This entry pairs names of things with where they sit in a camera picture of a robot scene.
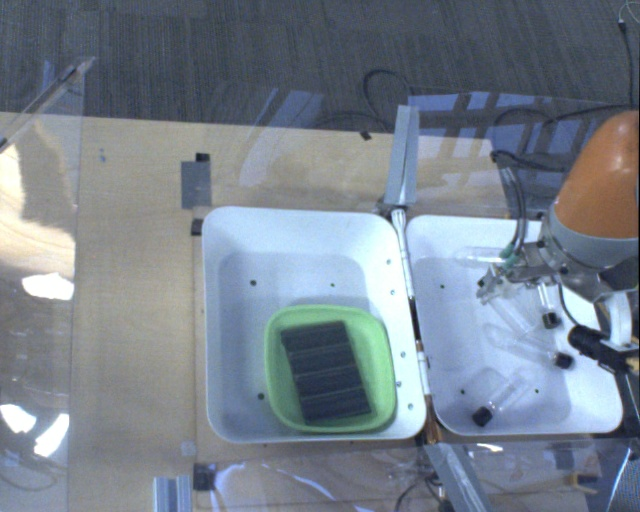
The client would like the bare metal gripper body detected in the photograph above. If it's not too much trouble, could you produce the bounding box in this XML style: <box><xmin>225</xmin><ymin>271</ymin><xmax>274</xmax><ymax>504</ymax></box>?
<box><xmin>498</xmin><ymin>238</ymin><xmax>604</xmax><ymax>303</ymax></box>

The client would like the clear plastic bottle black cap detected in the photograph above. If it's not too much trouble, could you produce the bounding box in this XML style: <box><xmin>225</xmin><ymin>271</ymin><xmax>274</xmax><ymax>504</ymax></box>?
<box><xmin>471</xmin><ymin>372</ymin><xmax>532</xmax><ymax>428</ymax></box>
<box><xmin>483</xmin><ymin>322</ymin><xmax>575</xmax><ymax>371</ymax></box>
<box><xmin>534</xmin><ymin>282</ymin><xmax>561</xmax><ymax>330</ymax></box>

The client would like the white plastic tray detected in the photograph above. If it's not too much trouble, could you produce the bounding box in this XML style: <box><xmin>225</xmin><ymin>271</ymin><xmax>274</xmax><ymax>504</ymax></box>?
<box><xmin>200</xmin><ymin>205</ymin><xmax>428</xmax><ymax>445</ymax></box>
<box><xmin>404</xmin><ymin>214</ymin><xmax>626</xmax><ymax>437</ymax></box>

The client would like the green square plate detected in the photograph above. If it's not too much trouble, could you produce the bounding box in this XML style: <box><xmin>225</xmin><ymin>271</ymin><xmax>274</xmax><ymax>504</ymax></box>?
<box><xmin>263</xmin><ymin>304</ymin><xmax>399</xmax><ymax>435</ymax></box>

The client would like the black ribbed block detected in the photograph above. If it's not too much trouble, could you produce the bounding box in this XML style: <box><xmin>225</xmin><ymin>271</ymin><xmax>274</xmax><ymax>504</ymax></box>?
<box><xmin>279</xmin><ymin>320</ymin><xmax>374</xmax><ymax>424</ymax></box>

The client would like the black cylinder on white bracket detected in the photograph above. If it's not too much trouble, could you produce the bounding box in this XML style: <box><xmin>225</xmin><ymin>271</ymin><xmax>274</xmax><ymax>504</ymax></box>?
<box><xmin>567</xmin><ymin>290</ymin><xmax>640</xmax><ymax>374</ymax></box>

